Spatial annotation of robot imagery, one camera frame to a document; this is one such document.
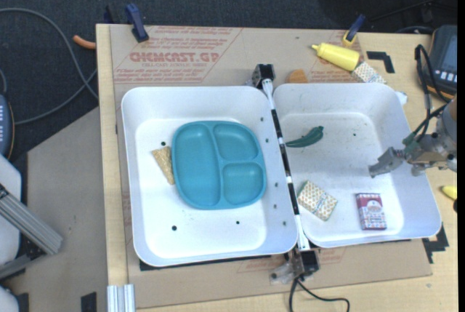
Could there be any brown cardboard board red print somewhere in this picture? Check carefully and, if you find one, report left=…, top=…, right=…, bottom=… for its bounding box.
left=108, top=25, right=434, bottom=310

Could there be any blue divided plate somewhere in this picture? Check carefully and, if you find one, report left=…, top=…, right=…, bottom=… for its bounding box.
left=171, top=120, right=267, bottom=211

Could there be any black block with thin wires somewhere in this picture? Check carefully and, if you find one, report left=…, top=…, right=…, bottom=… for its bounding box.
left=251, top=63, right=276, bottom=87
left=294, top=249, right=321, bottom=276

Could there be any thin black and white rod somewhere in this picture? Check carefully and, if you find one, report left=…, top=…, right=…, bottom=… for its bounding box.
left=262, top=79, right=309, bottom=250

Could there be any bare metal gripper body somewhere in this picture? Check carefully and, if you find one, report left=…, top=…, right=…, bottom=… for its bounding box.
left=405, top=132, right=458, bottom=173

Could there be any orange bread slice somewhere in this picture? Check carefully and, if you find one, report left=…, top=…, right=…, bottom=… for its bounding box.
left=286, top=68, right=309, bottom=84

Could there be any white plastic tray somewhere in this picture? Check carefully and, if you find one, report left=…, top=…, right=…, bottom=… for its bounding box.
left=272, top=81, right=443, bottom=249
left=121, top=85, right=300, bottom=267

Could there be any red carton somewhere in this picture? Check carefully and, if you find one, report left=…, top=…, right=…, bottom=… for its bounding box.
left=355, top=192, right=388, bottom=231

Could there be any yellow squeeze bottle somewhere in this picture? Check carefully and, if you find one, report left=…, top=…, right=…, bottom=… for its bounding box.
left=310, top=42, right=361, bottom=72

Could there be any orange patterned white carton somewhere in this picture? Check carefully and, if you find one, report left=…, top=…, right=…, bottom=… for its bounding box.
left=350, top=61, right=388, bottom=85
left=296, top=180, right=339, bottom=223

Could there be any green chili pepper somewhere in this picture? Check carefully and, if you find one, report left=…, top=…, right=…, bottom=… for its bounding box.
left=285, top=125, right=325, bottom=149

